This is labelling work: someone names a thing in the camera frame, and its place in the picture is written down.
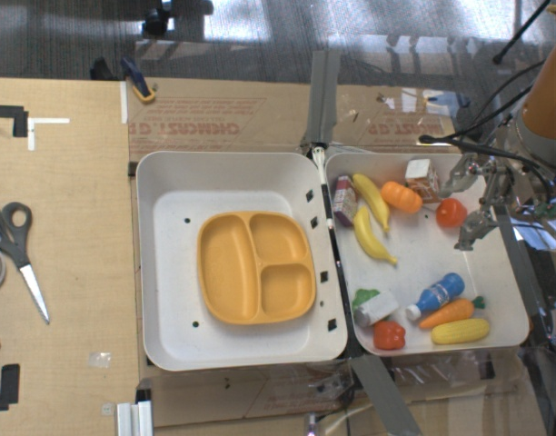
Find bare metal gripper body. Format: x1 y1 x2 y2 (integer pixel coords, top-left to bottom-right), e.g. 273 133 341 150
479 152 554 224

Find red tomato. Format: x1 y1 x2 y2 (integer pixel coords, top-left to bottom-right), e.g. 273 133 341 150
435 197 469 229

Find brown and white carton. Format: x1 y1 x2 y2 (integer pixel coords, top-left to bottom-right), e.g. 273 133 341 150
403 158 442 205

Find white plastic tray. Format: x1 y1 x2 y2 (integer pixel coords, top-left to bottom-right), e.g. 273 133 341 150
135 150 350 372
323 151 531 359

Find orange pumpkin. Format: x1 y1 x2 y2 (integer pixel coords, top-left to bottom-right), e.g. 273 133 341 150
380 180 424 215

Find blue bottle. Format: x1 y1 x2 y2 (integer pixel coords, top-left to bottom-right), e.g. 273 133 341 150
404 272 466 322

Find yellow banana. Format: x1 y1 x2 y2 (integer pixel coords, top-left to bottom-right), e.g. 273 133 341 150
352 204 399 267
352 173 392 234

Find orange carrot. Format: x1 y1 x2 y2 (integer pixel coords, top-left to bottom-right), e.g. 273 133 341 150
418 295 487 331

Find yellow corn cob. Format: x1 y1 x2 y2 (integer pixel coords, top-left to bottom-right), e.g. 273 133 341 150
431 318 491 346

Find purple carton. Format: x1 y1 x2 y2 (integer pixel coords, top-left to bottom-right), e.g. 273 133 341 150
332 174 359 227

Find red bell pepper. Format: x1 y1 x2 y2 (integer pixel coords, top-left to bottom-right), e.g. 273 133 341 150
372 320 407 352

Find brown cardboard board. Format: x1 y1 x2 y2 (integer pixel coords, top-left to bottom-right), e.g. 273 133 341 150
126 77 550 429

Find yellow divided plate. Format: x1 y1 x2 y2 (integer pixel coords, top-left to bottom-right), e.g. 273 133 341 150
196 210 318 326

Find grey handled scissors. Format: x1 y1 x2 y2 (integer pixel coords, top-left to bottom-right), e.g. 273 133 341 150
0 201 52 326

